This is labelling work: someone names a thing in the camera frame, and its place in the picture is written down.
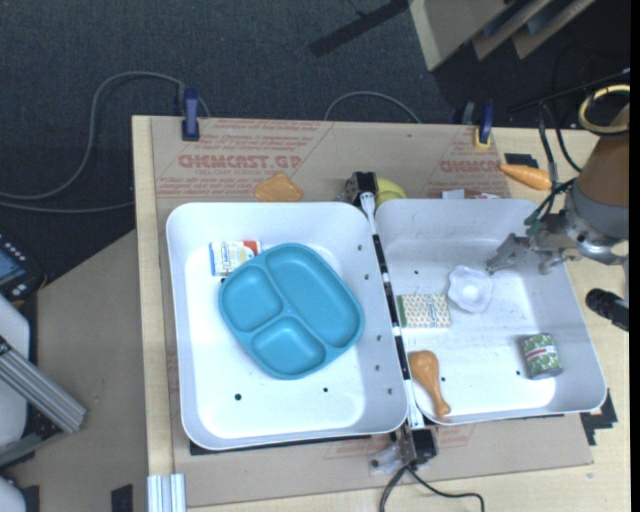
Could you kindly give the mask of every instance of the black bracket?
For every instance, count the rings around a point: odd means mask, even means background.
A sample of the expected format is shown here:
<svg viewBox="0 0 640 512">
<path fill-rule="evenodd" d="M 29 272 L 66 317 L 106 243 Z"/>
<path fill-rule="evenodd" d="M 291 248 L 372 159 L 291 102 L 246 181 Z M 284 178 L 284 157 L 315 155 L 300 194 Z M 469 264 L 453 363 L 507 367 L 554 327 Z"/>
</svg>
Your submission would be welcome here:
<svg viewBox="0 0 640 512">
<path fill-rule="evenodd" d="M 589 446 L 596 446 L 595 431 L 602 428 L 613 428 L 613 424 L 618 421 L 609 390 L 607 390 L 607 398 L 600 406 L 600 414 L 583 412 L 580 413 L 580 418 L 582 419 L 582 426 L 584 427 L 584 433 L 587 435 Z"/>
<path fill-rule="evenodd" d="M 193 87 L 184 90 L 184 119 L 182 121 L 182 140 L 200 140 L 198 125 L 198 91 Z"/>
<path fill-rule="evenodd" d="M 351 175 L 344 186 L 344 201 L 353 206 L 360 206 L 360 194 L 371 192 L 374 196 L 378 193 L 378 182 L 375 172 L 357 171 Z"/>
<path fill-rule="evenodd" d="M 321 37 L 317 41 L 309 44 L 308 48 L 314 56 L 324 57 L 365 32 L 403 13 L 407 9 L 409 9 L 407 0 L 389 0 L 387 4 L 378 7 L 370 13 L 358 11 L 357 14 L 359 18 L 357 20 L 337 29 L 328 36 Z"/>
</svg>

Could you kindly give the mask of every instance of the wire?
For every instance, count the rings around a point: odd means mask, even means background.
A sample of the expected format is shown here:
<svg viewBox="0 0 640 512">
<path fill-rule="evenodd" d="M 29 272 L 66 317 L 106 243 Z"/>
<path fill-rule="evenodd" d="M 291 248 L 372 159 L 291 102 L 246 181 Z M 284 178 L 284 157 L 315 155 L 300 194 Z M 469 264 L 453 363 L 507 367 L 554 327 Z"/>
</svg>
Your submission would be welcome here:
<svg viewBox="0 0 640 512">
<path fill-rule="evenodd" d="M 547 139 L 547 131 L 546 131 L 546 126 L 544 124 L 544 116 L 542 115 L 543 114 L 542 105 L 540 105 L 540 112 L 538 116 L 538 133 L 540 134 L 540 141 L 542 142 L 542 147 L 544 148 L 544 152 L 547 155 L 547 162 L 549 162 L 549 164 L 553 164 L 554 163 L 553 153 L 551 151 L 551 146 L 549 145 L 549 140 Z"/>
<path fill-rule="evenodd" d="M 382 93 L 374 92 L 374 91 L 355 91 L 355 92 L 349 92 L 347 94 L 343 94 L 338 99 L 336 99 L 333 103 L 331 103 L 331 105 L 329 105 L 329 108 L 327 109 L 327 111 L 324 114 L 324 121 L 329 119 L 329 114 L 331 114 L 331 111 L 333 110 L 333 108 L 338 103 L 340 103 L 341 101 L 344 101 L 344 100 L 346 100 L 348 98 L 353 98 L 355 96 L 373 96 L 374 98 L 380 98 L 380 99 L 383 99 L 383 100 L 390 101 L 394 105 L 396 105 L 396 106 L 400 107 L 402 110 L 404 110 L 407 114 L 409 114 L 409 116 L 416 123 L 422 124 L 422 121 L 420 121 L 420 118 L 411 109 L 409 109 L 406 105 L 404 105 L 403 103 L 399 102 L 397 99 L 392 98 L 391 96 L 387 96 L 386 94 L 382 94 Z"/>
<path fill-rule="evenodd" d="M 564 143 L 564 137 L 562 136 L 562 132 L 560 131 L 560 126 L 558 125 L 558 122 L 556 120 L 555 115 L 553 114 L 553 111 L 551 110 L 551 108 L 549 108 L 549 105 L 547 103 L 543 103 L 541 106 L 549 116 L 549 119 L 551 119 L 551 123 L 553 124 L 553 130 L 556 134 L 556 138 L 558 139 L 558 144 L 560 146 L 560 151 L 562 151 L 562 155 L 564 156 L 565 160 L 571 167 L 573 167 L 573 169 L 576 172 L 582 172 L 582 169 L 580 168 L 580 166 L 575 163 L 575 161 L 573 160 L 573 158 L 571 158 L 571 155 L 569 155 L 569 152 L 567 151 L 567 146 Z"/>
<path fill-rule="evenodd" d="M 360 9 L 358 9 L 358 7 L 351 1 L 351 0 L 347 0 L 347 3 L 353 8 L 353 10 L 355 11 L 355 13 L 360 16 L 361 18 L 363 16 L 366 16 L 366 14 L 361 11 Z"/>
<path fill-rule="evenodd" d="M 524 222 L 525 225 L 535 226 L 535 224 L 538 221 L 543 220 L 547 215 L 549 215 L 551 213 L 551 209 L 553 208 L 553 203 L 555 201 L 556 196 L 558 196 L 559 194 L 564 194 L 567 190 L 569 190 L 572 187 L 574 182 L 575 182 L 575 178 L 569 181 L 566 181 L 558 185 L 557 187 L 554 187 L 551 190 L 551 193 L 545 198 L 545 200 L 542 201 L 540 205 L 538 205 L 538 207 L 533 211 L 533 213 L 531 213 L 531 215 L 529 215 L 529 217 L 527 217 L 527 219 Z M 546 206 L 546 210 L 544 214 L 540 216 L 540 213 L 545 208 L 545 206 Z"/>
<path fill-rule="evenodd" d="M 624 7 L 623 3 L 620 2 L 618 6 Z M 566 26 L 566 32 L 576 41 L 576 44 L 581 46 L 584 50 L 588 52 L 595 53 L 600 57 L 604 57 L 605 59 L 627 59 L 630 60 L 631 52 L 630 51 L 620 51 L 620 52 L 610 52 L 603 50 L 602 48 L 598 48 L 596 46 L 591 46 L 582 41 L 582 37 L 578 34 L 578 31 L 572 24 Z"/>
<path fill-rule="evenodd" d="M 571 53 L 575 53 L 574 50 L 579 51 L 582 54 L 583 58 L 580 58 L 578 55 L 570 55 Z M 565 65 L 565 56 L 570 55 L 571 66 Z M 585 50 L 585 48 L 577 43 L 571 43 L 568 46 L 565 46 L 559 54 L 556 56 L 553 70 L 551 72 L 551 92 L 557 92 L 560 89 L 558 86 L 558 76 L 560 70 L 567 70 L 573 67 L 575 64 L 582 61 L 579 70 L 571 71 L 571 80 L 572 82 L 585 83 L 593 78 L 593 60 L 591 59 L 590 54 Z M 566 95 L 559 98 L 555 98 L 550 101 L 553 112 L 555 113 L 556 119 L 560 119 L 560 124 L 558 126 L 565 126 L 567 123 L 567 119 L 574 113 L 575 111 L 575 101 L 573 99 L 573 95 Z M 564 113 L 560 114 L 560 105 L 564 105 Z"/>
<path fill-rule="evenodd" d="M 10 199 L 13 201 L 38 201 L 41 199 L 47 199 L 53 196 L 56 196 L 62 192 L 64 192 L 65 190 L 67 190 L 79 177 L 80 175 L 84 172 L 85 168 L 87 167 L 87 164 L 89 162 L 89 158 L 91 156 L 91 151 L 93 149 L 93 145 L 95 144 L 95 139 L 96 139 L 96 118 L 97 118 L 97 110 L 98 110 L 98 99 L 100 98 L 100 95 L 102 94 L 102 92 L 104 91 L 104 89 L 112 82 L 116 81 L 116 80 L 120 80 L 122 78 L 156 78 L 156 79 L 160 79 L 160 80 L 166 80 L 169 82 L 172 82 L 176 85 L 178 85 L 179 88 L 184 88 L 186 87 L 186 85 L 184 84 L 184 82 L 178 80 L 177 78 L 173 78 L 169 75 L 164 75 L 162 73 L 155 73 L 155 72 L 151 72 L 151 71 L 125 71 L 123 73 L 118 73 L 117 75 L 113 75 L 109 78 L 107 78 L 104 82 L 102 82 L 102 84 L 100 84 L 100 86 L 98 87 L 98 89 L 96 90 L 96 92 L 93 95 L 93 101 L 91 103 L 91 113 L 90 113 L 90 117 L 89 117 L 89 137 L 87 140 L 87 147 L 85 149 L 84 152 L 84 156 L 82 158 L 82 162 L 80 163 L 80 166 L 78 167 L 78 169 L 73 173 L 73 175 L 66 181 L 64 182 L 62 185 L 49 190 L 48 192 L 43 192 L 40 194 L 31 194 L 31 195 L 22 195 L 22 194 L 10 194 L 7 192 L 1 192 L 0 191 L 0 197 L 1 198 L 5 198 L 5 199 Z M 207 117 L 211 117 L 211 113 L 209 111 L 209 107 L 207 106 L 207 104 L 204 102 L 204 100 L 202 100 L 201 98 L 198 99 L 200 104 L 202 105 L 202 108 L 204 109 Z M 12 205 L 9 203 L 0 203 L 3 207 L 7 207 L 7 208 L 15 208 L 17 205 Z M 122 205 L 115 205 L 116 208 L 120 208 L 122 207 Z M 54 211 L 52 209 L 34 209 L 33 211 L 47 211 L 49 210 L 49 213 L 62 213 L 62 211 Z M 96 209 L 92 209 L 92 210 L 96 210 L 96 211 L 107 211 L 104 208 L 96 208 Z"/>
<path fill-rule="evenodd" d="M 604 83 L 604 82 L 608 82 L 608 81 L 611 81 L 611 80 L 620 79 L 621 77 L 629 75 L 630 73 L 631 73 L 631 68 L 624 68 L 619 73 L 614 73 L 613 75 L 609 75 L 609 76 L 606 76 L 604 78 L 599 78 L 598 80 L 593 80 L 592 82 L 589 82 L 587 84 L 577 85 L 577 86 L 572 87 L 571 89 L 567 89 L 565 91 L 555 92 L 553 94 L 545 96 L 544 98 L 538 98 L 538 99 L 533 100 L 533 101 L 527 101 L 526 103 L 521 103 L 519 105 L 515 105 L 513 107 L 509 107 L 507 109 L 507 112 L 509 114 L 513 114 L 515 112 L 519 112 L 520 110 L 524 110 L 524 109 L 529 108 L 529 107 L 535 107 L 536 105 L 540 105 L 541 103 L 544 103 L 546 101 L 554 100 L 556 98 L 560 98 L 562 96 L 566 96 L 567 94 L 571 94 L 571 93 L 576 92 L 576 91 L 584 91 L 585 89 L 593 87 L 594 85 L 598 85 L 598 84 L 601 84 L 601 83 Z"/>
<path fill-rule="evenodd" d="M 22 210 L 22 211 L 35 212 L 35 213 L 57 213 L 57 214 L 68 214 L 68 215 L 112 212 L 114 210 L 123 210 L 125 208 L 129 208 L 134 205 L 135 203 L 133 201 L 129 201 L 127 203 L 111 204 L 106 206 L 96 206 L 93 208 L 48 208 L 44 206 L 28 206 L 23 204 L 13 204 L 13 203 L 7 203 L 5 201 L 0 201 L 0 208 L 11 208 L 14 210 Z"/>
<path fill-rule="evenodd" d="M 382 492 L 382 498 L 380 499 L 380 507 L 378 508 L 379 512 L 384 512 L 385 511 L 385 505 L 387 503 L 387 500 L 389 499 L 389 496 L 391 495 L 391 491 L 393 491 L 393 489 L 396 487 L 396 485 L 398 484 L 398 482 L 400 481 L 400 479 L 402 478 L 402 476 L 404 475 L 405 471 L 409 471 L 409 473 L 411 473 L 411 475 L 413 476 L 413 478 L 415 478 L 419 484 L 421 484 L 422 486 L 426 487 L 427 489 L 429 489 L 431 492 L 433 492 L 434 494 L 437 494 L 438 496 L 442 496 L 443 498 L 477 498 L 480 501 L 480 511 L 484 512 L 484 498 L 475 492 L 465 492 L 465 493 L 461 493 L 461 494 L 450 494 L 447 492 L 442 492 L 439 491 L 438 489 L 435 489 L 433 486 L 429 485 L 427 482 L 425 482 L 422 478 L 420 478 L 418 476 L 418 474 L 415 472 L 415 470 L 413 468 L 410 467 L 410 465 L 406 465 L 401 467 L 395 475 L 393 475 L 393 478 L 391 478 L 391 480 L 389 481 L 389 483 L 387 484 L 387 486 L 384 488 L 384 491 Z"/>
</svg>

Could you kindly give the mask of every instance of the gray carpet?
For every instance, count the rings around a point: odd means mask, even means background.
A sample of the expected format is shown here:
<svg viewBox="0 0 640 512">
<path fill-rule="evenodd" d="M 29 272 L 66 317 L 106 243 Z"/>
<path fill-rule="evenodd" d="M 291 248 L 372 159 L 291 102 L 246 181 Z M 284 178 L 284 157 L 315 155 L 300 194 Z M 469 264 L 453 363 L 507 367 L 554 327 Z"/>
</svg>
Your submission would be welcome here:
<svg viewBox="0 0 640 512">
<path fill-rule="evenodd" d="M 370 90 L 403 102 L 426 123 L 452 122 L 467 101 L 491 99 L 496 125 L 535 126 L 534 109 L 510 114 L 509 107 L 630 65 L 630 0 L 596 2 L 524 61 L 510 42 L 483 62 L 466 46 L 433 73 L 406 5 L 388 1 L 3 0 L 0 191 L 34 194 L 68 179 L 82 160 L 94 92 L 123 71 L 176 77 L 196 87 L 219 117 L 322 119 L 337 97 Z M 397 11 L 386 21 L 357 36 L 340 31 L 362 28 L 385 6 Z M 80 179 L 55 198 L 20 204 L 83 208 L 131 200 L 130 116 L 174 114 L 175 95 L 174 86 L 149 78 L 108 87 Z M 557 102 L 563 125 L 571 124 L 579 99 Z M 411 122 L 375 98 L 345 101 L 331 118 Z M 56 279 L 131 230 L 134 212 L 72 216 L 0 207 L 0 227 Z"/>
</svg>

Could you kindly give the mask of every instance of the small package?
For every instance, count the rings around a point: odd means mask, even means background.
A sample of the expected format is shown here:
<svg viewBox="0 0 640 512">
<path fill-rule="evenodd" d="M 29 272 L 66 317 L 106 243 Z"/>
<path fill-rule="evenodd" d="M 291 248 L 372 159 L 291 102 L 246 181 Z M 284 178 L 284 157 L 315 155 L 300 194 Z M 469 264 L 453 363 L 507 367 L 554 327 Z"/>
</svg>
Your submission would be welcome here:
<svg viewBox="0 0 640 512">
<path fill-rule="evenodd" d="M 441 293 L 413 293 L 398 297 L 400 325 L 408 328 L 449 327 L 447 298 Z"/>
<path fill-rule="evenodd" d="M 209 244 L 211 275 L 227 276 L 258 254 L 260 254 L 260 242 L 255 240 L 211 242 Z"/>
</svg>

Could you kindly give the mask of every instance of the orange toy carrot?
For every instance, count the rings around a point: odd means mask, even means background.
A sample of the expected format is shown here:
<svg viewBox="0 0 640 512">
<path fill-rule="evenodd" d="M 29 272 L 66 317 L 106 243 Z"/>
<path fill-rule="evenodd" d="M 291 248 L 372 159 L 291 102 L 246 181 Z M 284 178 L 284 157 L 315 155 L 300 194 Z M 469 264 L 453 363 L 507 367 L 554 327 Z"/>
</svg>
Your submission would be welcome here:
<svg viewBox="0 0 640 512">
<path fill-rule="evenodd" d="M 551 188 L 549 173 L 528 165 L 502 164 L 500 170 L 536 190 Z"/>
</svg>

